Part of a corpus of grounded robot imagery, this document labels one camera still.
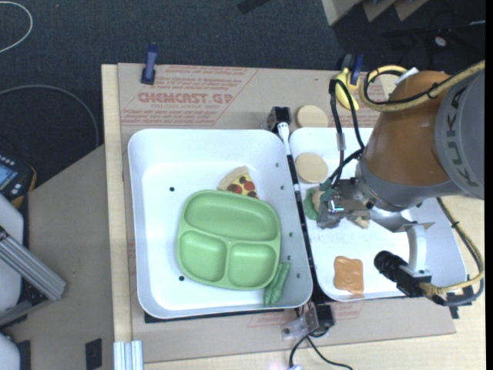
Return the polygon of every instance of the white wire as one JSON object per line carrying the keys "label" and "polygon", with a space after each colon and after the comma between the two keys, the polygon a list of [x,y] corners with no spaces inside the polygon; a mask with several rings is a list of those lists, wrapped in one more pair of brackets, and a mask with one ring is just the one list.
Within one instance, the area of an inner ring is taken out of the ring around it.
{"label": "white wire", "polygon": [[15,5],[16,7],[22,8],[25,11],[25,13],[28,15],[28,17],[29,17],[29,30],[22,36],[21,39],[19,39],[18,41],[14,42],[12,45],[9,45],[8,47],[6,47],[4,49],[0,49],[0,53],[3,53],[3,52],[8,51],[9,49],[12,49],[15,46],[19,45],[21,42],[23,42],[25,39],[28,38],[28,36],[31,34],[31,31],[32,31],[32,23],[33,23],[33,20],[32,20],[31,12],[29,12],[29,10],[24,5],[22,5],[22,4],[19,4],[19,3],[16,3],[16,2],[0,2],[0,4],[10,4],[10,5]]}

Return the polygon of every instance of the toy pizza slice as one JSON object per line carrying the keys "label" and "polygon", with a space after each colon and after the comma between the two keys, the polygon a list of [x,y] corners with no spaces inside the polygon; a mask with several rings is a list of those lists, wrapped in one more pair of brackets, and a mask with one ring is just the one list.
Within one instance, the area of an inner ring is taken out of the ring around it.
{"label": "toy pizza slice", "polygon": [[233,171],[229,172],[219,182],[217,189],[255,197],[258,199],[255,183],[253,183],[246,166],[237,167]]}

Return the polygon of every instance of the blue clamp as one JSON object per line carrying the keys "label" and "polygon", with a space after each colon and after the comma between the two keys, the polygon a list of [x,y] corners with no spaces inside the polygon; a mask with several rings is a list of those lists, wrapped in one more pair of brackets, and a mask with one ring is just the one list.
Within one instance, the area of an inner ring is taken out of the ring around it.
{"label": "blue clamp", "polygon": [[146,67],[142,71],[142,78],[140,79],[141,83],[145,83],[146,85],[154,85],[154,77],[156,76],[154,65],[156,64],[156,60],[157,44],[155,42],[151,42],[147,47]]}
{"label": "blue clamp", "polygon": [[358,53],[354,58],[353,68],[351,69],[350,84],[356,85],[357,79],[360,77],[361,67],[363,67],[363,55]]}

